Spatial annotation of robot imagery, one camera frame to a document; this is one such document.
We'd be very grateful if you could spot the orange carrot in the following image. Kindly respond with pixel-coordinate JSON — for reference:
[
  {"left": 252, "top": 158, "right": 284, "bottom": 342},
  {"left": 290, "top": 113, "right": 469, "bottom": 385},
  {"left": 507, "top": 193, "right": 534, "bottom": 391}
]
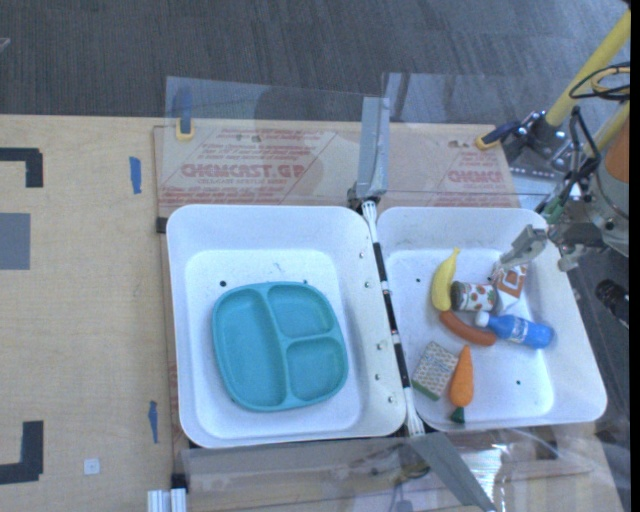
[{"left": 448, "top": 344, "right": 476, "bottom": 426}]

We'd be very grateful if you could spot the yellow banana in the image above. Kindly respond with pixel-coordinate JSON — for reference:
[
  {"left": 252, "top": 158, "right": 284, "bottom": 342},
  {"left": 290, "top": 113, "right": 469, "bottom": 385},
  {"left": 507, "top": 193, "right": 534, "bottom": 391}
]
[{"left": 430, "top": 246, "right": 462, "bottom": 313}]

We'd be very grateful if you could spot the orange and white carton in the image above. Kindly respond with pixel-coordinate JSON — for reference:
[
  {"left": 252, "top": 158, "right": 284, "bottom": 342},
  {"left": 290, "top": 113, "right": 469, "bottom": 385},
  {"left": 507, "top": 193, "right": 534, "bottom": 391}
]
[{"left": 490, "top": 263, "right": 530, "bottom": 314}]

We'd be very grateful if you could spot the white and green packet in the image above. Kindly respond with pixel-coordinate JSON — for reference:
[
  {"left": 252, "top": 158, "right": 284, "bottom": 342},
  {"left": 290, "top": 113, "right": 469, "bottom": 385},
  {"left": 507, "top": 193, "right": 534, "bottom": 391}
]
[{"left": 410, "top": 341, "right": 460, "bottom": 402}]

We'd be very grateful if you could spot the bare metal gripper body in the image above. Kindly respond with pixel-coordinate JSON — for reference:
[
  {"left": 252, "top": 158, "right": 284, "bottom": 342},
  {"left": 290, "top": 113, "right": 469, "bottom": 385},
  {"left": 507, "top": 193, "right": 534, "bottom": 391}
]
[{"left": 546, "top": 201, "right": 630, "bottom": 274}]

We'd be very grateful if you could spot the orange sausage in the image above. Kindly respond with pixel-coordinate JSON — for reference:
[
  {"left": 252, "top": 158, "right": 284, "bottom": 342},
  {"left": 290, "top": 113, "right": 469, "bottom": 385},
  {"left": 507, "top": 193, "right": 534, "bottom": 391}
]
[{"left": 438, "top": 309, "right": 498, "bottom": 348}]

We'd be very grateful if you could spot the blue bottle with white cap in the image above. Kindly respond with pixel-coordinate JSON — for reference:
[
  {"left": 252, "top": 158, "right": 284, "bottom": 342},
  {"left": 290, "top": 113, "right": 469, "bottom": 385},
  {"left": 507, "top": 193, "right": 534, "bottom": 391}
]
[{"left": 474, "top": 310, "right": 556, "bottom": 350}]

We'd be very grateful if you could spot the brown cardboard board red print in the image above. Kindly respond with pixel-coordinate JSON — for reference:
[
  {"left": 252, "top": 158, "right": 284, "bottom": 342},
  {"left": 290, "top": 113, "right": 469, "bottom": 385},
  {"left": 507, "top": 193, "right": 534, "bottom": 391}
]
[{"left": 152, "top": 123, "right": 601, "bottom": 504}]

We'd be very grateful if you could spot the blue divided plate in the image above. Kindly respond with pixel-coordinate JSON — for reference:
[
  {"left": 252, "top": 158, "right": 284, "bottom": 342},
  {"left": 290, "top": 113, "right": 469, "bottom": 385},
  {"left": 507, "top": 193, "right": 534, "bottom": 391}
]
[{"left": 210, "top": 281, "right": 350, "bottom": 413}]

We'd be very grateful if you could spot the thin black and white rod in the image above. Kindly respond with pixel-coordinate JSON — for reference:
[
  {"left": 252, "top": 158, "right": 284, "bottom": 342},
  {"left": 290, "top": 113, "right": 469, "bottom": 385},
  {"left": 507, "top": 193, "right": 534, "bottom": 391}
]
[{"left": 360, "top": 199, "right": 426, "bottom": 438}]

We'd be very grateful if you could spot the white can with red print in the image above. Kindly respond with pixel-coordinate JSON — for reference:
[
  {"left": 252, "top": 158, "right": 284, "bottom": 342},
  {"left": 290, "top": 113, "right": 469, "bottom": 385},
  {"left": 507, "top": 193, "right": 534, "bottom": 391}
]
[{"left": 449, "top": 280, "right": 500, "bottom": 313}]

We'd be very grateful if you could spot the white plastic tray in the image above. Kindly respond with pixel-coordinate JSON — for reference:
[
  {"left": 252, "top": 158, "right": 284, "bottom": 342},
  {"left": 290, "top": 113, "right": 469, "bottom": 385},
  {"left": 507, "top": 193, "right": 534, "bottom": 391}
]
[
  {"left": 375, "top": 206, "right": 609, "bottom": 434},
  {"left": 165, "top": 203, "right": 407, "bottom": 450}
]

